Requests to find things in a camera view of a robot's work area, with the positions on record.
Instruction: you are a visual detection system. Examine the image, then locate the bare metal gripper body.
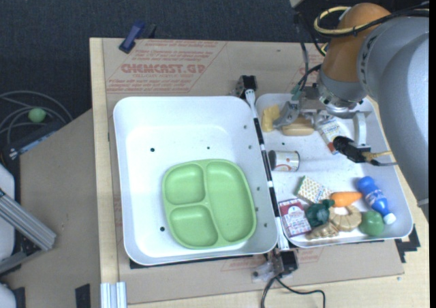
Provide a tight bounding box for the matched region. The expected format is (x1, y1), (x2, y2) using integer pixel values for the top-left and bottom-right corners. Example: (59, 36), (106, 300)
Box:
(293, 85), (367, 120)

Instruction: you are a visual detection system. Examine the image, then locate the white and orange carton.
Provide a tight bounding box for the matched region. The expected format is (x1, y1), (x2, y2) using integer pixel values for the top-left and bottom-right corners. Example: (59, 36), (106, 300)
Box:
(316, 119), (347, 155)

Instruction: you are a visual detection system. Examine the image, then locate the tan bread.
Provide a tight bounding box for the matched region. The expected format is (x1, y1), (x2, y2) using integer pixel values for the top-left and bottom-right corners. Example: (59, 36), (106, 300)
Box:
(281, 117), (315, 137)

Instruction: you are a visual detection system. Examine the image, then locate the thin black and white rod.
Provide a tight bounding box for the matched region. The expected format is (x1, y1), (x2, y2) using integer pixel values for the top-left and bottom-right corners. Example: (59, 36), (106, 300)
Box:
(245, 89), (290, 251)

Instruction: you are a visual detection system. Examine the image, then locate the white plastic tray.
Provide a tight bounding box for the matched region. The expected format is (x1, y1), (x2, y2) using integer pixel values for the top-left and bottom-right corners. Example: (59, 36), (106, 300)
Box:
(112, 95), (279, 266)
(255, 93), (414, 249)

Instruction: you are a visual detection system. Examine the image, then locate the patterned cracker packet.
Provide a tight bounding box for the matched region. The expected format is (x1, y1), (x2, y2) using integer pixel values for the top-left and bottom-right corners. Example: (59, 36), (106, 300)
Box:
(296, 176), (333, 204)

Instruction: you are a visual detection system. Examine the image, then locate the orange carrot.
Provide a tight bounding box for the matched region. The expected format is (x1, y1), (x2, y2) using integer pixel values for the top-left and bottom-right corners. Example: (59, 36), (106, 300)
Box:
(330, 191), (363, 208)

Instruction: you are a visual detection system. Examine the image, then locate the blue bottle white cap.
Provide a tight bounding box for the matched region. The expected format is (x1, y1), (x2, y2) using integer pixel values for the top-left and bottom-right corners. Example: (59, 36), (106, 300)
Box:
(356, 176), (397, 225)

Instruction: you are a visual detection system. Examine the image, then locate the dark green broccoli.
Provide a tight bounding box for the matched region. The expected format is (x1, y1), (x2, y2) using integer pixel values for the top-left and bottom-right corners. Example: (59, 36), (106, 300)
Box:
(305, 199), (336, 228)

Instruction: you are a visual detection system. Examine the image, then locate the red and white carton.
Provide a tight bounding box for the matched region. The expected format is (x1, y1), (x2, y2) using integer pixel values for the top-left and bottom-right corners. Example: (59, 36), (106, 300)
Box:
(278, 198), (313, 238)

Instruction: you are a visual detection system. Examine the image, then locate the green divided plate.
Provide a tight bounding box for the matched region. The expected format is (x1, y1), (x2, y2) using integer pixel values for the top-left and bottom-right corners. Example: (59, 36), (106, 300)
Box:
(161, 159), (257, 250)

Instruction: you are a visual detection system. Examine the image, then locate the tan round biscuit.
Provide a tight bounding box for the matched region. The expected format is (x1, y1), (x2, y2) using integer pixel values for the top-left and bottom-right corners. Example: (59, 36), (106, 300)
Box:
(328, 204), (362, 232)

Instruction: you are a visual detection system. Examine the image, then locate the tan croissant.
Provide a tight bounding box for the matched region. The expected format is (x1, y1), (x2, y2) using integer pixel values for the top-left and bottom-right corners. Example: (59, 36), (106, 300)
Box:
(305, 223), (340, 241)

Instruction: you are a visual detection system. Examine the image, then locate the green pepper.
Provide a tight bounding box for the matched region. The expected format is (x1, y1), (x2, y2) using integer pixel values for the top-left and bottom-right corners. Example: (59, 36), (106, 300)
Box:
(358, 210), (386, 236)

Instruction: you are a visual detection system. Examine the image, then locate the brown cardboard board red print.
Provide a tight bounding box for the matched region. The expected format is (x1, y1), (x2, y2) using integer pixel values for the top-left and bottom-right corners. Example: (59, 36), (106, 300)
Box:
(102, 37), (406, 305)

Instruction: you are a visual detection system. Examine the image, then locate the green ball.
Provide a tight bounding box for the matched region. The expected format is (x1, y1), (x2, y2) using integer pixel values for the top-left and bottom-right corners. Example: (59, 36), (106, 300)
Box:
(27, 107), (47, 123)

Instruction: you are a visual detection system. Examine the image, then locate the black cylinder on white bracket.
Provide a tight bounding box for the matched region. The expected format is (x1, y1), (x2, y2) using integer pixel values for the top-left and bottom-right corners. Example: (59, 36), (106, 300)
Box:
(332, 110), (372, 164)

